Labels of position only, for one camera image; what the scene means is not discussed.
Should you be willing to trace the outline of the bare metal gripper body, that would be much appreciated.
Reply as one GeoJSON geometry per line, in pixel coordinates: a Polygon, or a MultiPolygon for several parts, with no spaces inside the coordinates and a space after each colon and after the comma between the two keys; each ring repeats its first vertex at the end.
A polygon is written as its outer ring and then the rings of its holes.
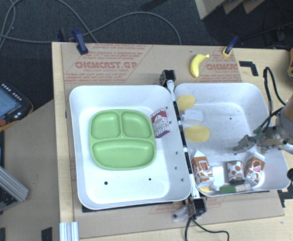
{"type": "Polygon", "coordinates": [[[274,145],[273,149],[285,150],[293,155],[293,127],[285,129],[280,126],[268,127],[257,141],[258,147],[274,145]]]}

